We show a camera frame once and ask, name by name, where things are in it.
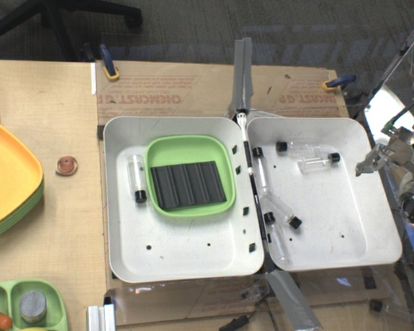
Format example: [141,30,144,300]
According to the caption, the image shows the black ribbed panel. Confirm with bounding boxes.
[150,161,228,210]

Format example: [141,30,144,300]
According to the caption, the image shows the yellow plate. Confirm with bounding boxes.
[0,121,44,229]

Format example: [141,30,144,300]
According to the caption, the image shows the clear bottle black cap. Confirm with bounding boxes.
[262,193,303,230]
[369,299,412,323]
[264,212,293,267]
[275,141,319,159]
[297,152,342,174]
[252,146,272,199]
[127,154,148,204]

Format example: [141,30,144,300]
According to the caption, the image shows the brown cardboard board red print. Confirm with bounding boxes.
[95,59,403,327]

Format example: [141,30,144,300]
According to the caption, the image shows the brown round disc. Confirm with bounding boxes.
[55,155,79,177]

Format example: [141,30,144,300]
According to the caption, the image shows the thin black and white rod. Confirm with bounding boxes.
[237,112,270,272]

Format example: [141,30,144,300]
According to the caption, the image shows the stacked green plates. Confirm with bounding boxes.
[0,179,45,241]

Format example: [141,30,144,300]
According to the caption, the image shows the green divided plate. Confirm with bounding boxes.
[0,279,69,331]

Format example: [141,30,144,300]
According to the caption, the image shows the white plastic tray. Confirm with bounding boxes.
[245,117,403,272]
[102,116,265,284]

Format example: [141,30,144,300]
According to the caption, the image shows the grey can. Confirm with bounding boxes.
[19,290,48,324]

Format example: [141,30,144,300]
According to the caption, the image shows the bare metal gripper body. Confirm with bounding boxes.
[379,126,414,179]

